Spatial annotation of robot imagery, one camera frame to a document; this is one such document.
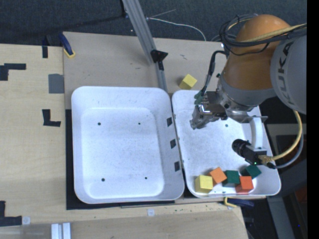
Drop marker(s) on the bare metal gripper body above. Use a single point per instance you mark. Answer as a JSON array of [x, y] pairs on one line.
[[217, 106]]

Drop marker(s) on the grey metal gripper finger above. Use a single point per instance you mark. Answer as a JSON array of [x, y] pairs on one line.
[[206, 121], [195, 119]]

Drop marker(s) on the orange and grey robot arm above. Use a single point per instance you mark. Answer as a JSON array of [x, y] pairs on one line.
[[251, 66]]

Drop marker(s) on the white plastic tray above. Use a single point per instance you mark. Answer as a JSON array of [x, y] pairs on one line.
[[211, 146], [122, 153]]

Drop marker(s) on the yellow cube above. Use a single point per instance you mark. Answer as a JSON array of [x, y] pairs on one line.
[[204, 183], [188, 81]]

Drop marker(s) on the orange cube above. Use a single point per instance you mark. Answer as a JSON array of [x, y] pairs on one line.
[[218, 175]]

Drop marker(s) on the green cube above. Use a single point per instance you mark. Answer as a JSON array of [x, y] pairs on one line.
[[232, 177], [253, 171]]

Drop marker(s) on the red cube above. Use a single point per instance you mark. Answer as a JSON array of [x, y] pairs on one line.
[[245, 183]]

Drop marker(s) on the pale wood board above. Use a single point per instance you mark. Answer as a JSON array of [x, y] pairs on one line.
[[112, 63]]

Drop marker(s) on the black cylinder on white bracket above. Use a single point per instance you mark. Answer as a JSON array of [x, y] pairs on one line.
[[245, 149]]

